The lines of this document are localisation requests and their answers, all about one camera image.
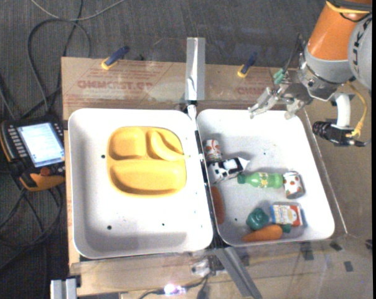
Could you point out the black cylinder on white bracket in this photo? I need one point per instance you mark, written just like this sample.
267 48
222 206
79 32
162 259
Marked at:
335 126

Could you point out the black and white cow carton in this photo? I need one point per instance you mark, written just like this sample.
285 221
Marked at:
225 168

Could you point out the small red and white can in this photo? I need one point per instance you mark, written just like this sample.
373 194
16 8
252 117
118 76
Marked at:
213 149

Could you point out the green plastic bottle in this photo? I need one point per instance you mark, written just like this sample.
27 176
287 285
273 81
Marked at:
262 180

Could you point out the orange carrot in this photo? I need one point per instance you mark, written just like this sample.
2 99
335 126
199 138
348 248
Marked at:
264 234

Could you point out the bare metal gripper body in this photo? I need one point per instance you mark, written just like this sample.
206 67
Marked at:
303 87

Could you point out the yellow divided plate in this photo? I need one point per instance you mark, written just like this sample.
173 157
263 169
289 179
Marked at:
138 173

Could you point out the brown cardboard board red print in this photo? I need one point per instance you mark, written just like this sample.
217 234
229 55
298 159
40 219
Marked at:
119 83

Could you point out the white plastic tray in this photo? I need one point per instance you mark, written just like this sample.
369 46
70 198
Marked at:
138 223
269 135

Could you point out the yellow banana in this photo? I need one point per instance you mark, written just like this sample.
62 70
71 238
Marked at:
163 149

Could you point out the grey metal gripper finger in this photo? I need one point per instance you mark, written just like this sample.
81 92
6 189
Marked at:
262 102
294 107

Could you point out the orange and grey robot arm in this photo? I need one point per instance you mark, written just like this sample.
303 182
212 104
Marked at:
334 36

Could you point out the brown sausage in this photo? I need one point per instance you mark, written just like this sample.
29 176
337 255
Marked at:
218 205

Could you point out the white and red carton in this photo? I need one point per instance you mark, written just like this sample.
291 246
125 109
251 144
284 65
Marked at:
286 214

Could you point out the green broccoli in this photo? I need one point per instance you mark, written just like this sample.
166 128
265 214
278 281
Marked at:
257 218

